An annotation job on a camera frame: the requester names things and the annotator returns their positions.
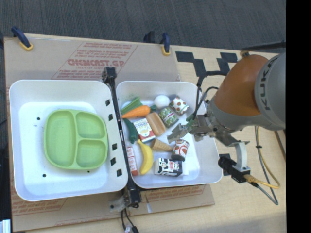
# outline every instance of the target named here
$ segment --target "toy food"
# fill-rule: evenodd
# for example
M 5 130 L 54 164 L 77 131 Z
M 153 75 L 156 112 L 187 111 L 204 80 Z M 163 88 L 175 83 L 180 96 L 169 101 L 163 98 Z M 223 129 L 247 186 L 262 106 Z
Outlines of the toy food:
M 174 98 L 173 101 L 170 102 L 170 107 L 180 116 L 189 109 L 189 105 L 187 105 L 187 103 L 183 101 L 179 96 L 176 96 L 176 98 Z
M 127 126 L 128 131 L 129 131 L 128 138 L 129 138 L 130 142 L 133 144 L 135 141 L 138 140 L 138 132 L 136 130 L 136 127 L 134 126 L 134 124 L 129 119 L 124 118 L 123 120 Z
M 125 106 L 124 108 L 122 108 L 121 114 L 125 114 L 126 112 L 129 112 L 139 106 L 141 106 L 142 103 L 140 102 L 140 97 L 136 97 L 134 100 L 132 100 L 127 106 Z
M 142 143 L 142 141 L 139 139 L 137 143 L 140 145 L 142 155 L 143 155 L 143 162 L 140 167 L 140 174 L 144 175 L 152 168 L 152 165 L 154 162 L 154 156 L 153 156 L 151 148 L 148 145 Z
M 166 131 L 163 121 L 156 112 L 148 114 L 146 119 L 156 136 L 160 136 Z
M 155 105 L 149 107 L 148 105 L 141 105 L 129 112 L 123 114 L 122 118 L 133 118 L 133 117 L 144 117 L 150 113 L 150 111 L 155 111 Z
M 137 120 L 133 122 L 133 124 L 138 132 L 138 138 L 142 142 L 151 141 L 152 139 L 156 137 L 147 119 L 143 118 L 143 119 Z
M 166 144 L 165 142 L 160 141 L 159 139 L 154 139 L 151 142 L 150 147 L 156 151 L 170 152 L 173 150 L 173 148 L 170 145 Z
M 170 99 L 165 95 L 159 95 L 156 96 L 154 103 L 159 110 L 162 110 L 163 108 L 169 106 Z
M 174 112 L 171 110 L 170 107 L 162 109 L 159 113 L 159 116 L 167 128 L 171 127 L 178 121 L 178 118 L 176 117 L 176 115 L 174 114 Z
M 127 157 L 128 157 L 128 163 L 130 165 L 131 168 L 131 173 L 133 176 L 138 175 L 138 171 L 137 171 L 137 165 L 136 165 L 136 159 L 135 159 L 135 155 L 134 155 L 134 149 L 132 146 L 129 146 L 126 148 L 127 150 Z
M 178 177 L 180 175 L 187 175 L 183 170 L 183 162 L 177 160 L 170 160 L 165 158 L 158 158 L 155 161 L 154 172 L 157 175 L 167 175 Z
M 189 147 L 189 142 L 183 139 L 176 140 L 171 159 L 178 161 L 185 161 Z

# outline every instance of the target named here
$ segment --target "green pepper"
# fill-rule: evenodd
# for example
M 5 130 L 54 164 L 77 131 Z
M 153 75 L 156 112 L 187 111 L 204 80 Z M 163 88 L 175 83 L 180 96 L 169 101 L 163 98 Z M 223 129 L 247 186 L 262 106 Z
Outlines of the green pepper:
M 128 131 L 129 131 L 129 140 L 133 144 L 135 141 L 138 140 L 137 129 L 136 129 L 135 125 L 129 119 L 124 118 L 123 120 L 126 124 Z

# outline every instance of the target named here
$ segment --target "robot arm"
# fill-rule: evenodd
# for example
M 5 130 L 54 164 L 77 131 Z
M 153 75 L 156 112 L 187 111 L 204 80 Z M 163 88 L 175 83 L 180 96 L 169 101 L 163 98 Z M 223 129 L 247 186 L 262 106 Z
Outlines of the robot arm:
M 227 74 L 208 102 L 206 113 L 194 113 L 187 118 L 189 123 L 179 124 L 167 136 L 168 141 L 190 133 L 196 141 L 210 136 L 227 147 L 235 147 L 237 163 L 220 159 L 219 166 L 223 169 L 225 165 L 233 167 L 238 171 L 236 180 L 245 182 L 243 176 L 250 170 L 246 165 L 245 145 L 248 141 L 236 140 L 231 134 L 246 126 L 260 126 L 272 131 L 285 129 L 285 68 L 285 53 L 270 60 L 247 53 Z

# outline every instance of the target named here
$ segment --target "toy ice cream cone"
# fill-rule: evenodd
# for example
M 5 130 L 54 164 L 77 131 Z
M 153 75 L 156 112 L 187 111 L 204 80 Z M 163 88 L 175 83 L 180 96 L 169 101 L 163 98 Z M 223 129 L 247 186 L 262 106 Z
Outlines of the toy ice cream cone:
M 166 144 L 165 142 L 162 142 L 160 141 L 159 139 L 154 139 L 152 141 L 152 143 L 150 144 L 150 147 L 153 149 L 153 150 L 157 150 L 157 151 L 172 151 L 173 148 Z

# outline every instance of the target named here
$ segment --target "toy banana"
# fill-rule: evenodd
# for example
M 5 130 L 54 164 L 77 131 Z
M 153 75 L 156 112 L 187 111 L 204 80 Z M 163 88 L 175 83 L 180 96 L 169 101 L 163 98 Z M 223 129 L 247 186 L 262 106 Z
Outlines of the toy banana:
M 144 157 L 140 167 L 140 174 L 144 175 L 152 168 L 154 162 L 154 155 L 151 148 L 148 145 L 142 143 L 140 139 L 137 140 L 137 143 L 140 145 Z

